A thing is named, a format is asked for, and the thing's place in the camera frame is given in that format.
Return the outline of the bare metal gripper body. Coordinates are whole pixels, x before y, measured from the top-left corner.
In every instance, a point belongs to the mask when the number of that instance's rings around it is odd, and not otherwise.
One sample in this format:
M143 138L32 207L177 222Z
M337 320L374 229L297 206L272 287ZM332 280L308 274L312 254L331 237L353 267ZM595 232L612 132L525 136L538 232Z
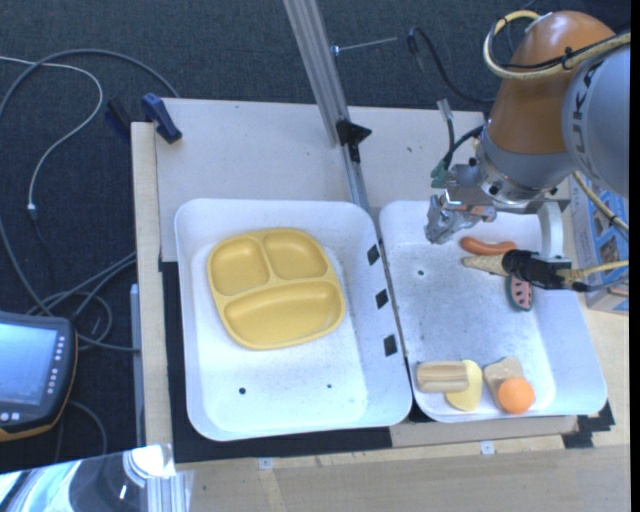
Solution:
M518 207L556 188L553 182L527 184L492 164L456 164L446 174L442 194L443 221L493 221L499 210Z

